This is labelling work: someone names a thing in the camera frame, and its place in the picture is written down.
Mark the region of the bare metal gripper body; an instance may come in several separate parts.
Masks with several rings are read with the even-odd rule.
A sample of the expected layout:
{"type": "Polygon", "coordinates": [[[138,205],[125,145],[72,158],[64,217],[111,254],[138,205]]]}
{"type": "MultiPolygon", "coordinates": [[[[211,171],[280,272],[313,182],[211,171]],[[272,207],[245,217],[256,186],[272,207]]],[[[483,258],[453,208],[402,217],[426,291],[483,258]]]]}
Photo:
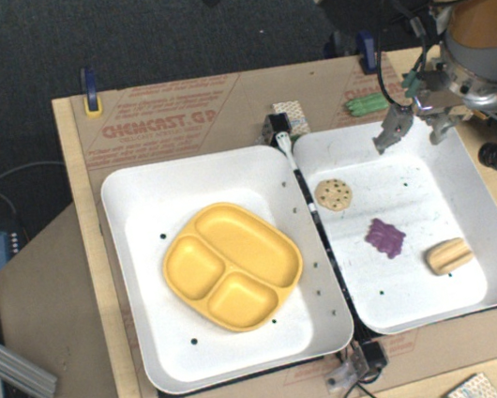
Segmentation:
{"type": "Polygon", "coordinates": [[[497,110],[497,81],[483,78],[455,61],[434,61],[416,75],[418,87],[411,95],[418,117],[470,115],[497,110]]]}

